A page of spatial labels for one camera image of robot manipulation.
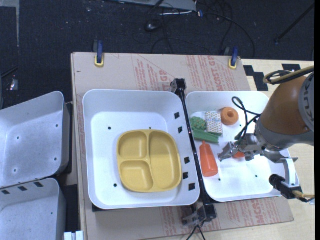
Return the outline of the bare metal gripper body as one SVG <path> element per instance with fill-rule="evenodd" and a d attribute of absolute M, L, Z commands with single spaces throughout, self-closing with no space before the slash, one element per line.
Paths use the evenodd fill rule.
<path fill-rule="evenodd" d="M 281 154 L 282 150 L 279 147 L 266 142 L 263 137 L 260 135 L 256 136 L 254 133 L 246 134 L 237 140 L 235 144 L 237 150 L 243 154 L 246 151 L 254 151 L 256 156 L 263 156 L 273 163 L 280 163 L 280 160 L 284 159 L 284 156 Z"/>

